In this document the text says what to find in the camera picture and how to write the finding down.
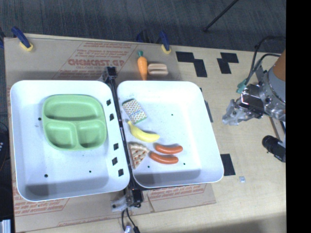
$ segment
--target sausage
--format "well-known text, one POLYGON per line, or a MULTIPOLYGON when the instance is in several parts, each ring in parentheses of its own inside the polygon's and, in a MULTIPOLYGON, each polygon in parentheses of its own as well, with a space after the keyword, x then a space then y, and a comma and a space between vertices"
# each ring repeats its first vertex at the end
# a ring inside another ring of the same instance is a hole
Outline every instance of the sausage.
POLYGON ((176 154, 176 153, 180 153, 183 150, 182 146, 177 146, 177 147, 165 147, 163 145, 157 144, 155 146, 156 151, 160 152, 160 153, 165 153, 165 154, 176 154))
POLYGON ((178 162, 178 158, 176 156, 166 157, 166 156, 162 156, 151 151, 150 151, 149 156, 154 161, 162 163, 162 164, 176 164, 178 162))

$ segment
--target banana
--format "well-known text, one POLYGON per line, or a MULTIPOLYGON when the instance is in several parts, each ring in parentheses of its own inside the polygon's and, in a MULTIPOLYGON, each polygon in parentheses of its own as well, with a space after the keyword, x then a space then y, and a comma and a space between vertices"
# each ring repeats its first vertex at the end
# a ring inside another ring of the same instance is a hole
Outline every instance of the banana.
POLYGON ((141 141, 155 142, 160 138, 160 136, 158 134, 146 133, 146 132, 142 131, 138 127, 134 126, 131 121, 128 121, 127 123, 128 123, 128 125, 130 125, 131 134, 141 141))

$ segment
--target pie slice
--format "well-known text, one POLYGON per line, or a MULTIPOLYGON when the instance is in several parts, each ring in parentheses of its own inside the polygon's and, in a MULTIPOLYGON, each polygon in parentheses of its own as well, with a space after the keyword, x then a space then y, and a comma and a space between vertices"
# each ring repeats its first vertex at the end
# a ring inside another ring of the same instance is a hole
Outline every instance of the pie slice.
POLYGON ((142 160, 148 155, 150 152, 144 145, 141 144, 129 144, 129 149, 132 156, 132 161, 134 165, 134 169, 136 169, 142 160))

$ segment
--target carrot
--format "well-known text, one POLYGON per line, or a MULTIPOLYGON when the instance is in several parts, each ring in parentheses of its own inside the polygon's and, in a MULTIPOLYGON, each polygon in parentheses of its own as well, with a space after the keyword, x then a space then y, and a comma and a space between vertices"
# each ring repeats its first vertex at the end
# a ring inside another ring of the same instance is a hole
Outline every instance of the carrot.
POLYGON ((142 56, 143 51, 138 51, 139 58, 137 59, 138 70, 142 77, 142 80, 147 80, 147 59, 142 56))

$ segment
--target wooden table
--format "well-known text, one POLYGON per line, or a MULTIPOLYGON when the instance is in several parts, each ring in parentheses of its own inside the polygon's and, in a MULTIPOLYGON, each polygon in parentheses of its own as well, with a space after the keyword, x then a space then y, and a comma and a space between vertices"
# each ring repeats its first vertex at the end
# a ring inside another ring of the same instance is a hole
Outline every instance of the wooden table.
MULTIPOLYGON (((159 48, 156 44, 142 46, 145 46, 146 49, 159 48)), ((277 121, 272 123, 271 119, 266 116, 262 119, 241 122, 239 126, 228 126, 222 123, 222 116, 225 114, 230 100, 239 97, 235 92, 237 84, 247 77, 253 53, 183 46, 171 46, 171 48, 172 58, 168 61, 168 67, 170 68, 169 65, 172 64, 174 68, 172 70, 174 75, 171 79, 190 81, 202 89, 204 99, 208 103, 220 154, 230 155, 235 175, 224 176, 219 182, 211 184, 216 203, 132 216, 132 220, 142 233, 286 232, 286 165, 272 154, 267 153, 261 144, 266 135, 276 136, 279 134, 281 140, 283 139, 282 134, 284 133, 282 131, 276 133, 274 130, 275 126, 280 129, 280 123, 277 121)), ((146 50, 146 52, 149 54, 149 59, 157 60, 158 55, 156 53, 151 56, 152 51, 146 50)), ((29 69, 22 70, 11 65, 9 62, 13 60, 13 57, 14 55, 8 53, 7 50, 6 78, 8 90, 18 80, 29 78, 31 72, 29 69)), ((275 61, 275 57, 266 57, 263 68, 269 69, 275 61)), ((36 73, 33 72, 32 74, 35 74, 32 77, 36 79, 36 73)), ((124 65, 120 77, 126 79, 127 75, 129 79, 133 79, 133 77, 139 79, 135 67, 124 65)), ((256 77, 252 77, 250 82, 257 83, 256 77)), ((115 218, 34 232, 121 233, 122 227, 121 219, 115 218)))

